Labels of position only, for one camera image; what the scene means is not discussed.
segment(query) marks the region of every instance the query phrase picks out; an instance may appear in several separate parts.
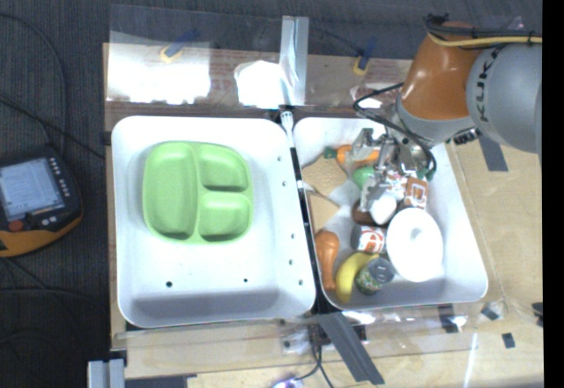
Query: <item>gray carpet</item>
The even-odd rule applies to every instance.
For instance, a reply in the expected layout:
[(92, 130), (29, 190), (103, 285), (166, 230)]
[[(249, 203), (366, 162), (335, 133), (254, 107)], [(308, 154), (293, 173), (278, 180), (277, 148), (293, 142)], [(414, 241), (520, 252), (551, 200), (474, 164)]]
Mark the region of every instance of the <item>gray carpet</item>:
[[(0, 93), (42, 120), (66, 129), (64, 157), (84, 197), (85, 217), (62, 240), (0, 264), (0, 387), (86, 386), (85, 362), (108, 357), (108, 244), (103, 153), (102, 43), (111, 4), (279, 18), (307, 16), (362, 47), (378, 35), (374, 56), (413, 57), (424, 35), (422, 18), (448, 12), (474, 24), (521, 17), (542, 31), (543, 0), (0, 0), (0, 12), (24, 19), (52, 42), (66, 87), (40, 38), (17, 20), (0, 18)], [(350, 55), (323, 45), (319, 52)], [(63, 120), (68, 111), (66, 124)], [(60, 133), (49, 130), (59, 144)], [(37, 122), (0, 104), (0, 157), (44, 143)], [(37, 289), (15, 288), (36, 287)], [(56, 294), (50, 287), (64, 290)], [(90, 301), (99, 305), (93, 307)]]

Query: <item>wooden table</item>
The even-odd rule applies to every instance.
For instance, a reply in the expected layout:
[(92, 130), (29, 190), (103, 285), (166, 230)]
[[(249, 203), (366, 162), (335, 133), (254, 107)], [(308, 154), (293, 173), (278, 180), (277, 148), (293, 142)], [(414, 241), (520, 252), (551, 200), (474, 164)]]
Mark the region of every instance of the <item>wooden table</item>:
[[(352, 63), (343, 57), (311, 56), (308, 76), (330, 78), (337, 84), (344, 77), (341, 85), (348, 92), (354, 81), (347, 71)], [(386, 67), (385, 82), (391, 84), (394, 78), (402, 80), (409, 63), (381, 61), (376, 66)], [(181, 115), (182, 110), (110, 101), (106, 103), (107, 131), (120, 118), (138, 113)], [(366, 329), (366, 348), (390, 387), (540, 386), (544, 383), (543, 328), (531, 306), (543, 301), (538, 157), (504, 147), (508, 171), (493, 172), (478, 142), (448, 149), (486, 263), (488, 293), (483, 302), (454, 306), (455, 314), (467, 320), (457, 332), (441, 327), (435, 307), (377, 312), (375, 324)], [(126, 378), (197, 374), (189, 380), (190, 387), (264, 388), (309, 372), (314, 360), (307, 349), (292, 354), (285, 347), (285, 341), (304, 330), (300, 320), (284, 325), (265, 321), (126, 330), (116, 299), (110, 147), (107, 156), (112, 346), (127, 352)], [(411, 328), (406, 326), (410, 319)], [(370, 386), (354, 381), (334, 349), (325, 350), (323, 361), (334, 386)], [(327, 386), (319, 371), (304, 382), (312, 388)]]

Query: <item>metal bracket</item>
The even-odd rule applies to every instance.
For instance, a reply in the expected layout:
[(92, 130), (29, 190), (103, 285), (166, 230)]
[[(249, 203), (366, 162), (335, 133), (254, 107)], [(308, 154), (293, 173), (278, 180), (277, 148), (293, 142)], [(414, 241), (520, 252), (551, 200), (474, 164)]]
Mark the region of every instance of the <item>metal bracket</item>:
[(125, 388), (125, 362), (88, 362), (88, 388)]
[(288, 81), (285, 99), (289, 106), (303, 105), (306, 99), (308, 29), (309, 18), (284, 16), (282, 19), (279, 64)]
[(335, 345), (355, 381), (385, 384), (359, 336), (341, 312), (320, 315), (316, 319)]

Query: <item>screen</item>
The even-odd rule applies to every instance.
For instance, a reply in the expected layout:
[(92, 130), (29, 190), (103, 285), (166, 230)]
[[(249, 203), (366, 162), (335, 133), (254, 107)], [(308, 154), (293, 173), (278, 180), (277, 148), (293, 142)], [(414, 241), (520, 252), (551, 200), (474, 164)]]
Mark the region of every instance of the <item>screen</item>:
[(8, 221), (64, 206), (45, 158), (0, 167), (0, 199)]

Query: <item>can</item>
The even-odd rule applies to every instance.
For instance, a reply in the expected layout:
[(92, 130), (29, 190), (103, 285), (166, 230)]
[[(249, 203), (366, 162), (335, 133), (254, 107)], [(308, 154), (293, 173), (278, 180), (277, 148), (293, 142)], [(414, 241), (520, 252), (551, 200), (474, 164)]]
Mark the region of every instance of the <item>can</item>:
[(351, 247), (365, 253), (383, 253), (386, 246), (386, 231), (380, 227), (355, 224), (351, 232)]
[(362, 294), (372, 295), (378, 292), (383, 285), (390, 283), (395, 274), (390, 261), (377, 257), (359, 270), (354, 277), (354, 285)]

